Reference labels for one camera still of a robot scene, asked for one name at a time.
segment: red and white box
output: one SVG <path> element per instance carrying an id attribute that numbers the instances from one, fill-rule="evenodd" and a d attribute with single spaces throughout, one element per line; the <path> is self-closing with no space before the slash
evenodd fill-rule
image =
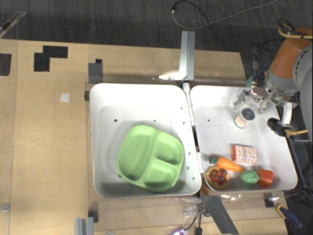
<path id="1" fill-rule="evenodd" d="M 257 151 L 255 148 L 252 147 L 234 145 L 233 161 L 256 165 L 258 163 Z"/>

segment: white can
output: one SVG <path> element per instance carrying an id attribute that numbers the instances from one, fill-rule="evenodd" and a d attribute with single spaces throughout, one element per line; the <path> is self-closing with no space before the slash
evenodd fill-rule
<path id="1" fill-rule="evenodd" d="M 247 125 L 254 120 L 255 118 L 255 114 L 253 112 L 253 110 L 251 110 L 250 108 L 244 108 L 238 116 L 236 116 L 235 118 L 235 124 L 239 127 L 239 128 L 245 128 L 247 127 Z"/>

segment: white plastic tray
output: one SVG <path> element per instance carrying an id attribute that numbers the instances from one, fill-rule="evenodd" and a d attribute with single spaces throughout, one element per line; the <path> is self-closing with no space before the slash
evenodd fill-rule
<path id="1" fill-rule="evenodd" d="M 90 92 L 93 177 L 98 194 L 107 198 L 194 194 L 201 177 L 186 97 L 172 85 L 98 84 Z M 184 162 L 175 186 L 155 193 L 119 177 L 116 161 L 125 135 L 147 124 L 178 138 Z"/>
<path id="2" fill-rule="evenodd" d="M 285 138 L 276 135 L 268 126 L 269 118 L 279 119 L 276 107 L 272 106 L 264 114 L 257 113 L 259 103 L 250 101 L 255 119 L 245 129 L 237 127 L 234 118 L 244 108 L 234 110 L 233 103 L 244 88 L 220 86 L 195 86 L 190 93 L 196 123 L 196 131 L 201 152 L 202 166 L 207 170 L 213 155 L 232 159 L 235 144 L 257 149 L 258 164 L 241 164 L 246 169 L 268 169 L 274 172 L 273 184 L 269 188 L 247 188 L 240 179 L 239 172 L 229 171 L 231 180 L 226 190 L 232 191 L 273 191 L 289 190 L 297 184 L 297 174 Z"/>

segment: green divided plate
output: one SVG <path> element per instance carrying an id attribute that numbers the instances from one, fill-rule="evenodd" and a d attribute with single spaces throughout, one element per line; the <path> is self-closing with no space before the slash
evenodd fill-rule
<path id="1" fill-rule="evenodd" d="M 117 170 L 137 186 L 163 192 L 175 185 L 183 160 L 184 148 L 177 138 L 148 125 L 136 125 L 123 140 Z"/>

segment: red toy pepper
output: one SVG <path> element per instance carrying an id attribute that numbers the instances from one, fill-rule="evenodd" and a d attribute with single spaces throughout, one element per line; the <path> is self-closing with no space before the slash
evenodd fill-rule
<path id="1" fill-rule="evenodd" d="M 263 187 L 269 187 L 273 183 L 274 179 L 274 172 L 270 170 L 264 170 L 264 169 L 259 169 L 257 171 L 257 174 L 259 175 L 259 184 Z"/>

